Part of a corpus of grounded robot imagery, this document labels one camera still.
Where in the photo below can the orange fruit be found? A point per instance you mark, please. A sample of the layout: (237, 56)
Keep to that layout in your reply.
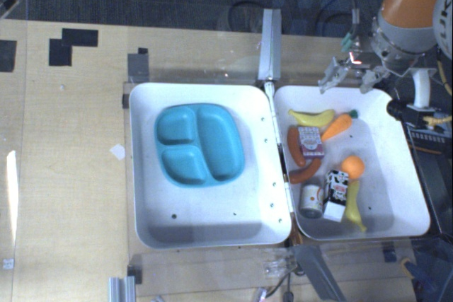
(353, 167)

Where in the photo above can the cow print milk carton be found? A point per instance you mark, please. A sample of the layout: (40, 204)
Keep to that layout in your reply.
(336, 192)

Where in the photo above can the thin black and white rod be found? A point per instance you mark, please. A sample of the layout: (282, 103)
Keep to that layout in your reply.
(277, 129)

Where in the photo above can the white printed can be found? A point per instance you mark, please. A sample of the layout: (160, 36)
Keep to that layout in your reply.
(311, 199)

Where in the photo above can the orange-brown sausage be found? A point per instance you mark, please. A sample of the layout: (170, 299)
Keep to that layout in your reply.
(306, 171)
(294, 148)

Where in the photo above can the yellow banana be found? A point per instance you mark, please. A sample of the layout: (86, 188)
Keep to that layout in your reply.
(353, 207)
(311, 118)

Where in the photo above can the pink printed carton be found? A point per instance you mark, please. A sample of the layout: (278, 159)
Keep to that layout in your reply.
(310, 142)

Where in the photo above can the orange carrot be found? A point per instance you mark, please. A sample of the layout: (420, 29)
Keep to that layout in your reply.
(338, 127)

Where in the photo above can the black cylinder on white bracket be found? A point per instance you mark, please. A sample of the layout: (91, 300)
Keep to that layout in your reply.
(421, 88)

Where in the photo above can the white plastic tray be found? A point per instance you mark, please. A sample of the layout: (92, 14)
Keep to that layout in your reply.
(212, 215)
(389, 166)

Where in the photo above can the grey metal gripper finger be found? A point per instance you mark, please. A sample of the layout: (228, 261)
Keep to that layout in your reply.
(371, 78)
(332, 73)

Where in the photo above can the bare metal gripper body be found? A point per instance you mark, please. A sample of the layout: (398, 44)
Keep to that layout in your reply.
(393, 56)

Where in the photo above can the blue divided plate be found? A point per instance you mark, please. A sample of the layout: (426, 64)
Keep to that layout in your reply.
(216, 141)

